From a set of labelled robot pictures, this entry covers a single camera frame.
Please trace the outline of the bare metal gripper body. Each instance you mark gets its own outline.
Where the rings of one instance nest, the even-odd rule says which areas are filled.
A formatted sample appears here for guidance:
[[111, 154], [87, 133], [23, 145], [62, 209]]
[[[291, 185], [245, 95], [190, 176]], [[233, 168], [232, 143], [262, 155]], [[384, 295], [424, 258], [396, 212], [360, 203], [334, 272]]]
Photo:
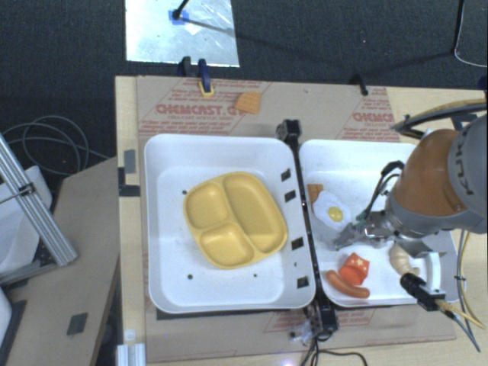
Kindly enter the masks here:
[[391, 211], [380, 210], [358, 216], [359, 242], [379, 248], [386, 241], [395, 240], [403, 224]]

